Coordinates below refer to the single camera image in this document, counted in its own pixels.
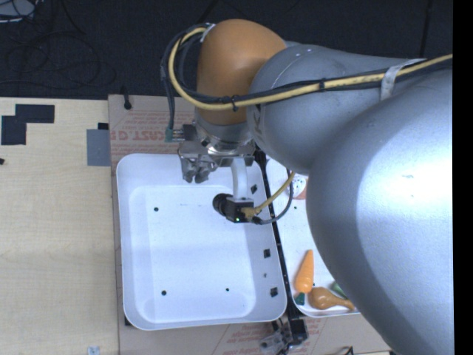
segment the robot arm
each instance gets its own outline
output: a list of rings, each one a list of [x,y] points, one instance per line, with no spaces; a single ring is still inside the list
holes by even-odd
[[[197,91],[174,60],[203,38]],[[165,80],[196,106],[183,177],[255,146],[307,175],[307,219],[338,284],[394,351],[453,354],[451,55],[406,60],[284,41],[244,20],[191,28]]]

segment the black floor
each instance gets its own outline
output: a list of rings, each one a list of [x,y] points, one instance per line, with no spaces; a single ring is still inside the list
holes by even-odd
[[[172,37],[227,18],[352,53],[453,52],[453,0],[431,0],[430,14],[429,0],[30,1],[32,18],[0,16],[0,96],[105,99],[122,86],[131,95],[164,95],[159,63]]]

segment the yellow cable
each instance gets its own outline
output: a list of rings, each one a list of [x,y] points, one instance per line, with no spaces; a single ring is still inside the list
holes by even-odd
[[[198,101],[197,99],[191,97],[186,91],[183,90],[183,88],[179,85],[179,82],[177,81],[175,72],[174,72],[174,60],[177,54],[177,49],[180,46],[180,44],[183,44],[186,42],[190,37],[195,36],[198,33],[204,33],[207,30],[205,27],[198,27],[191,32],[187,33],[185,36],[183,36],[179,41],[176,41],[174,46],[172,47],[171,53],[169,55],[169,62],[168,62],[168,69],[169,69],[169,79],[173,85],[173,87],[176,89],[177,93],[179,93],[180,96],[182,96],[184,99],[186,99],[188,102],[191,104],[195,105],[197,108],[201,109],[207,109],[207,110],[230,110],[233,109],[234,107],[247,107],[250,105],[256,105],[256,104],[265,104],[265,103],[272,103],[275,101],[280,101],[280,100],[285,100],[287,98],[292,98],[300,95],[304,95],[307,93],[311,92],[317,92],[321,90],[321,84],[320,83],[314,83],[310,84],[307,86],[303,86],[300,88],[293,89],[291,91],[286,91],[286,92],[281,92],[281,93],[275,93],[273,95],[269,96],[262,96],[259,98],[248,98],[245,100],[240,100],[236,101],[234,104],[233,103],[221,103],[221,104],[207,104],[203,103],[202,101]],[[398,75],[406,75],[408,73],[421,70],[425,67],[432,66],[433,64],[440,63],[442,61],[446,61],[448,59],[453,58],[452,54],[444,55],[439,58],[434,58],[431,61],[426,61],[414,66],[411,66],[406,69],[402,69],[398,72]],[[360,76],[353,76],[351,78],[341,78],[341,79],[335,79],[331,81],[325,81],[324,83],[324,89],[332,89],[332,88],[338,88],[338,87],[346,87],[346,86],[354,86],[357,84],[365,84],[365,83],[372,83],[376,81],[381,81],[385,75],[385,72],[380,72],[377,74],[371,74],[371,75],[360,75]]]
[[[251,219],[257,214],[259,214],[266,206],[271,204],[275,199],[289,186],[289,184],[293,181],[294,175],[296,173],[292,171],[287,178],[287,180],[282,184],[281,188],[279,188],[274,195],[269,197],[264,203],[254,207],[254,208],[242,208],[242,213],[245,215],[247,219]]]

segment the orange carrot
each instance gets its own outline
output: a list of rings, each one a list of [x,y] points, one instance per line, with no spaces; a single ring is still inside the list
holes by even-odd
[[[313,287],[313,250],[307,250],[299,272],[296,275],[294,288],[300,293],[309,293]]]

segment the light wood surface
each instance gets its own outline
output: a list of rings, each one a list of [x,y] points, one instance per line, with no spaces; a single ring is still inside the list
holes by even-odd
[[[110,167],[86,153],[107,101],[0,98],[0,114],[15,104],[54,104],[55,122],[0,146],[0,354],[118,354]]]

